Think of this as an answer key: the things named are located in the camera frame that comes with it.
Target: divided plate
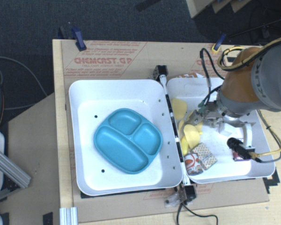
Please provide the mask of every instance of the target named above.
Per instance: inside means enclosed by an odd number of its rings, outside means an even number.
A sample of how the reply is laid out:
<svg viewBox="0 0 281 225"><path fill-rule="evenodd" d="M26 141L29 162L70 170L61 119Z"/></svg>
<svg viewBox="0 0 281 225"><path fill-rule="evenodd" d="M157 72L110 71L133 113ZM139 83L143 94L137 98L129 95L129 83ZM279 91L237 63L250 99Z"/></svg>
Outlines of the divided plate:
<svg viewBox="0 0 281 225"><path fill-rule="evenodd" d="M136 174L154 160L163 142L160 131L139 113L122 108L98 127L94 144L106 160L118 169Z"/></svg>

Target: metal bracket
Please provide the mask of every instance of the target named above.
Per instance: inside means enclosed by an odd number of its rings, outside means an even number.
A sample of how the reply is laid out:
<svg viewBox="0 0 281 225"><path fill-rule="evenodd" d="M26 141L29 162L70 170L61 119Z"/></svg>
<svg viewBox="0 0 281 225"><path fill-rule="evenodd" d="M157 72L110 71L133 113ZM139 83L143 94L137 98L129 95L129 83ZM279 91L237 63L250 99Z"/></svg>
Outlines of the metal bracket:
<svg viewBox="0 0 281 225"><path fill-rule="evenodd" d="M59 209L60 225L78 225L77 207Z"/></svg>
<svg viewBox="0 0 281 225"><path fill-rule="evenodd" d="M31 177L1 152L0 171L3 172L9 179L11 179L20 189L27 188L30 183ZM7 195L10 195L14 191L10 191L7 188L1 190L0 200Z"/></svg>
<svg viewBox="0 0 281 225"><path fill-rule="evenodd" d="M187 200L185 187L180 184L179 189L175 188L175 193L173 193L171 196L166 197L164 199L164 206L167 207L177 207L180 203Z"/></svg>
<svg viewBox="0 0 281 225"><path fill-rule="evenodd" d="M153 71L153 74L152 74L152 79L153 80L156 80L156 81L160 81L159 80L159 76L160 75L165 75L167 76L169 73L168 73L168 68L166 65L157 65Z"/></svg>

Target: white plastic tray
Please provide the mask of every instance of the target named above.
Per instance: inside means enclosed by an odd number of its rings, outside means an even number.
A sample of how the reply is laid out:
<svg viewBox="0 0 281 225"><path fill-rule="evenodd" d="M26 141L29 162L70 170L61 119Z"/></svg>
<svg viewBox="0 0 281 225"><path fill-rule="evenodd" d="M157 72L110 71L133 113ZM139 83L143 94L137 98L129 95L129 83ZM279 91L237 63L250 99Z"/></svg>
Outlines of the white plastic tray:
<svg viewBox="0 0 281 225"><path fill-rule="evenodd" d="M221 85L222 82L223 80L220 78L212 78L212 89ZM208 92L206 78L173 78L169 80L167 87L170 99L178 98L187 103L188 114L198 108L198 104ZM216 93L213 94L210 101L215 100L215 98ZM270 151L256 111L251 112L249 116L243 116L240 120L253 123L252 145L255 147L256 152ZM227 146L228 137L219 134L217 129L211 128L208 124L203 124L202 132L200 142L204 143L215 155L217 162L203 173L191 176L192 181L196 183L210 183L252 179L267 177L274 172L274 163L261 164L253 160L235 162L232 159L232 151ZM262 159L272 160L273 157L269 155L262 157Z"/></svg>
<svg viewBox="0 0 281 225"><path fill-rule="evenodd" d="M153 80L79 80L69 89L77 183L90 196L170 188L182 170L164 90ZM127 174L96 150L94 133L113 111L128 108L152 122L163 135L160 152L139 174Z"/></svg>

